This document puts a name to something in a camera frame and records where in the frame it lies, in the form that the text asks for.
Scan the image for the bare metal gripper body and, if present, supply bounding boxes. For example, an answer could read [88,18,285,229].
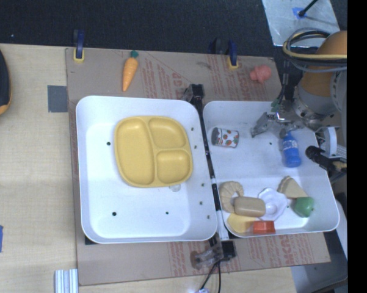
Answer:
[274,100,326,131]

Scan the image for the blue bottle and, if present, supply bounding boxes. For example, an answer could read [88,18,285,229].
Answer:
[281,132,302,168]

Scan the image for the white can with strawberry print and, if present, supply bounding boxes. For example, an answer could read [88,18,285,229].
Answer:
[211,127,240,149]

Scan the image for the white plastic tray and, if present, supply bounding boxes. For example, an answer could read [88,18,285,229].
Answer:
[202,100,341,239]
[75,95,219,245]

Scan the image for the pink toy figure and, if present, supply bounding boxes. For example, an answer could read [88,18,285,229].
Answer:
[249,65,272,82]

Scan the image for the beige sandwich wedge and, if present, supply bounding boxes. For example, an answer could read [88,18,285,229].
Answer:
[277,175,309,200]

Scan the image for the thin black and white rod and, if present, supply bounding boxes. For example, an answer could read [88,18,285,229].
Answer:
[196,98,230,242]

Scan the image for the white fried egg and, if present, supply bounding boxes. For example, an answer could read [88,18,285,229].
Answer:
[258,187,289,222]

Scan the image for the beige croissant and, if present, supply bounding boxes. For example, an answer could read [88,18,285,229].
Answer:
[218,181,245,214]

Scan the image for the green pepper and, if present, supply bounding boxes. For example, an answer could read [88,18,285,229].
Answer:
[293,196,316,219]

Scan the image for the tan bread loaf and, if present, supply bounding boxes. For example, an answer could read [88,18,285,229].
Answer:
[233,196,267,218]

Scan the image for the orange red block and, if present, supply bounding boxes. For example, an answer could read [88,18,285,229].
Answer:
[252,220,277,235]

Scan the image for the yellow cheese slice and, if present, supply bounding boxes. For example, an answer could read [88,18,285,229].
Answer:
[227,212,260,234]

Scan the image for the yellow divided plate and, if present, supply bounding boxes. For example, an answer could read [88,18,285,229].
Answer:
[113,115,194,189]

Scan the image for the orange carrot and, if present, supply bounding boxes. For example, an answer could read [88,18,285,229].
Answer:
[122,50,140,92]

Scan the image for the brown cardboard board red print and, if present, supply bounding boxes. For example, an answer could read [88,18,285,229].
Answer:
[65,47,332,286]

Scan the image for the black cylinder on white bracket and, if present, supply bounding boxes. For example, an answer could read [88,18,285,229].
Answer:
[305,126,348,173]

